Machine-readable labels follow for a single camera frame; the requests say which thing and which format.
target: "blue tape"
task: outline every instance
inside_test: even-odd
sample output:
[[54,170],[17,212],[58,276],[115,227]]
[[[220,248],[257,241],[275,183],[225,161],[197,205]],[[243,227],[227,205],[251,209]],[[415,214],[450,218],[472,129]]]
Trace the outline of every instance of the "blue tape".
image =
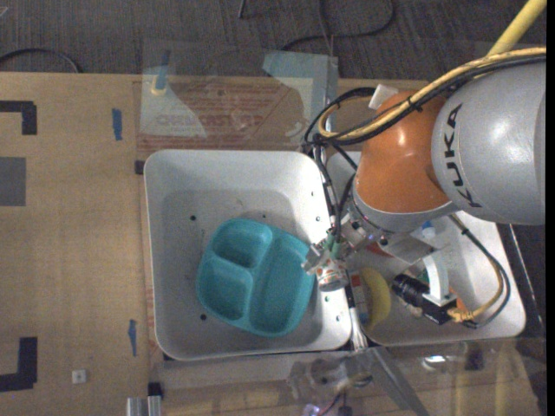
[[123,116],[121,110],[112,108],[112,128],[114,129],[114,137],[116,140],[123,140]]
[[129,329],[127,330],[129,335],[129,340],[131,341],[131,349],[133,351],[133,356],[137,356],[137,321],[131,319],[129,321]]

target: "wooden board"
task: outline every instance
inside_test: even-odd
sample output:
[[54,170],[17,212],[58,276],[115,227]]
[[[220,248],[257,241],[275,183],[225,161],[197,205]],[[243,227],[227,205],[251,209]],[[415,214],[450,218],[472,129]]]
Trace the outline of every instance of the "wooden board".
[[[147,392],[132,77],[0,74],[0,99],[33,101],[38,135],[0,114],[0,156],[27,164],[24,207],[0,207],[0,347],[38,338],[38,381],[0,414],[121,415]],[[120,109],[116,140],[112,108]],[[127,334],[137,322],[137,356]],[[85,368],[88,382],[72,385]]]
[[[134,85],[141,159],[168,148],[294,151],[312,121],[312,79],[174,76],[162,93],[153,92],[154,82],[146,75]],[[378,83],[344,79],[337,92]],[[383,83],[419,89],[426,82]],[[344,106],[336,115],[341,129],[370,116],[367,101]]]

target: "yellow tube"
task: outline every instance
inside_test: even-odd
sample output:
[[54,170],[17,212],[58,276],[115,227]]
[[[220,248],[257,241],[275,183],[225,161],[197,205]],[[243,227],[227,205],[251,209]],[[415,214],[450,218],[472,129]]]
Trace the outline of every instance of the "yellow tube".
[[[527,57],[530,55],[537,55],[537,54],[546,54],[546,48],[529,48],[529,49],[516,49],[514,51],[507,51],[500,54],[495,55],[486,55],[485,57],[481,57],[479,59],[473,60],[469,63],[459,66],[448,73],[442,75],[439,79],[433,81],[416,94],[410,96],[406,101],[404,101],[399,107],[393,109],[392,111],[388,111],[387,113],[382,113],[379,118],[377,118],[372,123],[365,125],[363,127],[357,128],[355,131],[351,131],[350,133],[346,133],[343,138],[344,139],[355,139],[364,135],[365,133],[371,133],[375,131],[377,128],[387,125],[396,115],[402,113],[405,109],[409,108],[411,104],[416,103],[420,99],[422,99],[425,95],[436,89],[437,87],[441,86],[443,83],[454,79],[455,77],[463,74],[465,71],[469,69],[475,69],[482,66],[486,66],[495,62],[503,62],[503,60],[511,58],[511,57]],[[318,132],[326,138],[333,138],[338,133],[333,133],[326,130],[325,121],[328,116],[333,112],[336,111],[339,106],[332,105],[329,107],[318,119]]]
[[514,18],[499,40],[493,45],[488,55],[507,52],[522,38],[547,6],[547,0],[528,0],[519,14]]

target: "gray carpet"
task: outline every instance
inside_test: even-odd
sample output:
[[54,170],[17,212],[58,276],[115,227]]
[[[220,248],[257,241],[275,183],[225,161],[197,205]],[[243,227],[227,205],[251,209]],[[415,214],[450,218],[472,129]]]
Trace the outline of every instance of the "gray carpet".
[[[433,79],[487,52],[526,0],[393,0],[395,19],[376,36],[337,39],[341,77]],[[327,0],[334,34],[369,30],[384,18],[383,0]],[[140,73],[155,65],[153,45],[205,49],[222,72],[250,74],[261,49],[321,32],[318,0],[0,0],[0,54],[42,47],[74,58],[88,73]],[[546,16],[525,44],[545,44]],[[325,53],[323,41],[297,51]],[[66,71],[54,57],[29,55],[2,70]]]

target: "black cable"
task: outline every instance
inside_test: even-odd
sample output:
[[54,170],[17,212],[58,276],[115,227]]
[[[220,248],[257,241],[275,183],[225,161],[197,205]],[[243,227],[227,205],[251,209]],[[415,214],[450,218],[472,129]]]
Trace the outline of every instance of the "black cable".
[[333,101],[328,103],[325,107],[322,108],[322,111],[318,113],[318,115],[312,120],[309,127],[307,128],[306,132],[304,133],[304,144],[311,145],[312,142],[309,141],[310,131],[314,128],[314,126],[318,123],[318,120],[325,113],[328,109],[333,107],[334,105],[340,106],[342,102],[346,101],[347,99],[352,99],[355,97],[370,97],[375,92],[375,88],[371,87],[361,87],[361,88],[354,88],[351,89],[340,96],[336,97]]
[[358,127],[368,125],[372,121],[378,119],[384,113],[379,113],[379,114],[371,117],[370,119],[364,121],[360,126],[349,128],[345,131],[342,131],[340,133],[335,134],[332,137],[322,137],[322,142],[321,143],[335,143],[335,144],[338,144],[338,145],[348,146],[348,145],[355,145],[357,143],[364,142],[366,140],[372,139],[373,137],[375,137],[376,135],[378,135],[380,133],[383,133],[384,131],[386,131],[387,129],[392,127],[395,123],[397,123],[399,120],[402,120],[404,117],[406,117],[407,115],[409,115],[413,111],[419,109],[422,105],[424,105],[428,101],[432,100],[437,95],[440,95],[443,92],[445,92],[449,89],[452,89],[452,87],[456,86],[457,84],[461,84],[462,82],[468,83],[469,81],[471,81],[473,78],[477,77],[478,75],[483,75],[483,74],[492,72],[494,70],[512,68],[512,67],[516,67],[516,66],[523,65],[523,64],[532,64],[532,63],[537,63],[537,62],[544,62],[545,60],[546,60],[545,54],[532,55],[532,56],[528,56],[528,57],[510,57],[510,58],[504,60],[503,62],[495,62],[495,63],[490,63],[490,64],[487,64],[487,65],[484,65],[484,66],[479,67],[479,68],[471,68],[468,71],[460,74],[456,78],[452,79],[451,81],[446,81],[445,83],[443,83],[442,85],[440,85],[436,89],[430,91],[428,94],[426,94],[424,97],[422,97],[419,101],[417,101],[415,103],[412,103],[410,105],[410,107],[403,110],[402,113],[399,113],[390,122],[383,125],[382,127],[377,128],[375,131],[372,131],[370,133],[366,133],[366,134],[364,134],[360,137],[356,137],[354,139],[341,139],[344,135],[356,130]]
[[337,416],[353,416],[353,409],[347,406],[347,392],[343,392],[343,405],[337,408]]
[[462,225],[462,222],[459,222],[458,218],[453,217],[453,215],[449,216],[449,218],[457,226],[457,228],[459,228],[460,233],[463,236],[466,236],[468,239],[470,239],[470,241],[474,245],[476,245],[476,247],[478,247],[478,249],[488,259],[490,259],[493,263],[495,263],[495,266],[497,267],[497,269],[501,273],[501,277],[503,278],[505,297],[503,298],[503,302],[492,313],[492,315],[490,315],[487,319],[485,319],[482,322],[474,322],[474,321],[464,321],[464,322],[462,322],[462,325],[464,327],[467,327],[467,328],[472,328],[472,329],[482,328],[482,327],[485,327],[488,323],[490,323],[493,319],[495,319],[501,313],[501,311],[503,311],[505,306],[508,304],[509,299],[511,297],[511,284],[509,283],[509,276],[507,275],[505,269],[500,264],[500,262],[492,255],[492,253],[490,253],[487,250],[487,248],[483,245],[483,243],[466,226]]
[[316,36],[305,36],[305,37],[301,37],[295,40],[292,40],[291,42],[286,43],[283,47],[282,50],[287,51],[292,49],[294,46],[298,45],[301,42],[310,42],[312,40],[322,40],[324,39],[326,41],[326,45],[328,47],[328,51],[330,52],[330,55],[334,55],[333,54],[333,50],[330,44],[330,38],[333,37],[334,39],[337,38],[357,38],[357,37],[364,37],[364,36],[372,36],[377,34],[378,32],[386,29],[389,24],[391,23],[391,21],[394,19],[395,16],[395,8],[393,5],[393,0],[384,0],[385,3],[387,4],[387,18],[386,21],[383,22],[382,24],[379,24],[378,26],[369,29],[367,31],[362,31],[362,32],[356,32],[356,33],[351,33],[351,34],[332,34],[330,33],[330,26],[328,23],[328,17],[326,15],[326,0],[318,0],[319,2],[319,6],[318,6],[318,20],[320,22],[320,27],[322,29],[322,34],[321,35],[316,35]]
[[315,146],[314,147],[314,161],[316,162],[318,169],[320,170],[320,173],[323,176],[323,193],[324,196],[326,197],[326,203],[328,204],[328,213],[330,215],[334,215],[336,217],[336,221],[335,221],[335,227],[332,230],[332,234],[334,236],[339,235],[339,233],[337,233],[337,226],[339,225],[340,229],[341,229],[341,220],[339,218],[339,212],[338,212],[338,205],[337,205],[337,193],[336,193],[336,189],[333,186],[333,183],[331,182],[331,177],[330,177],[330,173],[328,172],[328,169],[326,168],[325,164],[322,161],[322,148],[320,146]]
[[323,409],[323,411],[318,413],[318,416],[324,416],[325,414],[328,414],[330,412],[330,410],[333,408],[333,406],[339,401],[339,398],[341,398],[341,394],[338,394],[329,404],[326,408]]
[[340,153],[343,158],[345,160],[347,160],[347,163],[349,163],[349,165],[351,166],[351,168],[353,168],[355,171],[358,169],[358,165],[355,163],[355,161],[345,152],[345,150],[343,150],[339,145],[336,145],[335,143],[331,144],[338,153]]
[[52,49],[46,49],[46,48],[16,49],[15,51],[11,51],[7,54],[0,55],[0,64],[2,64],[3,62],[7,62],[8,60],[11,60],[12,58],[18,57],[20,55],[36,54],[36,53],[55,55],[56,57],[64,60],[66,63],[68,63],[69,66],[73,69],[73,71],[75,73],[77,73],[77,74],[82,73],[81,67],[71,57],[69,57],[68,55],[63,54],[62,52],[58,52],[58,51],[54,51]]
[[343,209],[345,207],[345,203],[347,202],[347,199],[349,198],[349,194],[350,194],[350,187],[353,185],[353,179],[355,178],[355,174],[353,174],[350,178],[349,181],[347,182],[347,185],[345,186],[345,189],[343,190],[343,195],[341,196],[341,201],[339,202],[339,205],[337,206],[337,221],[336,221],[336,233],[335,233],[335,241],[336,244],[339,244],[340,239],[341,239],[341,216],[343,215]]

